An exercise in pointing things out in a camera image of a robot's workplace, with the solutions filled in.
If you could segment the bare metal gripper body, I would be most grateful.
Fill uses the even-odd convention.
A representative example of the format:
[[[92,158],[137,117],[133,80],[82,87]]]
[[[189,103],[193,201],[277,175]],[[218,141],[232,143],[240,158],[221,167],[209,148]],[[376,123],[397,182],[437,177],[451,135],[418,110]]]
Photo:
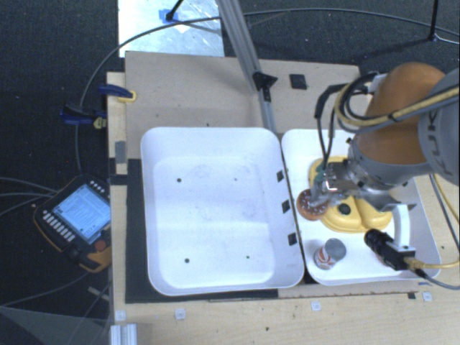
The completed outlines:
[[[320,162],[313,167],[313,189],[321,194],[324,192],[331,194],[330,207],[339,205],[348,197],[360,196],[358,185],[351,179],[342,162],[330,162],[325,167]]]

